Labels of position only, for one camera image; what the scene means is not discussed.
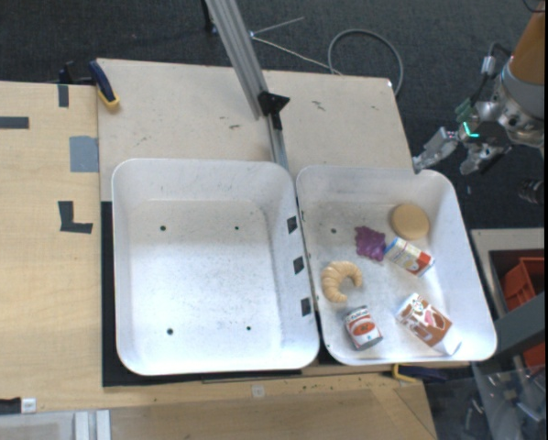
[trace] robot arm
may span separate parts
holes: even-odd
[[[506,52],[509,59],[495,74],[494,50]],[[544,147],[544,50],[545,2],[541,0],[510,54],[492,44],[482,64],[480,89],[457,107],[456,131],[441,127],[413,157],[418,172],[448,157],[459,144],[467,149],[460,171],[469,174],[483,170],[495,159],[508,153],[513,145]],[[494,91],[488,101],[478,101],[488,80],[494,79]]]

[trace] green light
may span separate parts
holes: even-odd
[[[464,126],[464,129],[466,130],[466,134],[468,134],[470,137],[473,137],[473,138],[479,137],[479,134],[472,134],[472,131],[469,129],[469,125],[467,124],[467,122],[464,122],[463,126]]]

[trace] round brown object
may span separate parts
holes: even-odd
[[[414,203],[402,203],[391,214],[390,224],[394,232],[406,240],[419,239],[429,233],[429,217]]]

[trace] soup can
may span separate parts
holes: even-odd
[[[344,324],[356,350],[372,347],[383,339],[366,305],[358,306],[347,313]]]

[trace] toy croissant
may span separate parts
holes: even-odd
[[[347,296],[339,291],[341,283],[349,277],[356,287],[363,283],[362,271],[359,267],[348,260],[335,260],[323,269],[321,281],[323,284],[323,295],[333,303],[347,301]]]

